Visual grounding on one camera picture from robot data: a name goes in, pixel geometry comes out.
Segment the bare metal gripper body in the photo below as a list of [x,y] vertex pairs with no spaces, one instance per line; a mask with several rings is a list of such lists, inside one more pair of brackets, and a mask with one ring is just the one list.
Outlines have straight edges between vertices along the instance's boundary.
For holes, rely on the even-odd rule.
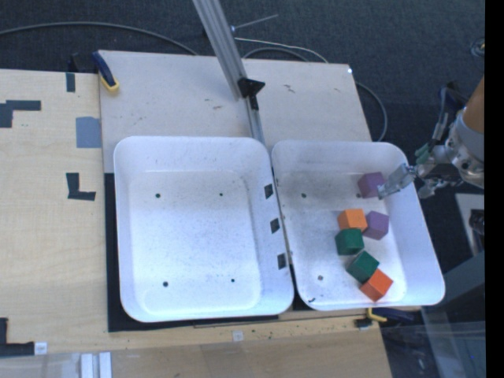
[[426,143],[416,151],[416,174],[424,180],[439,178],[447,186],[463,183],[484,189],[484,163],[456,139]]

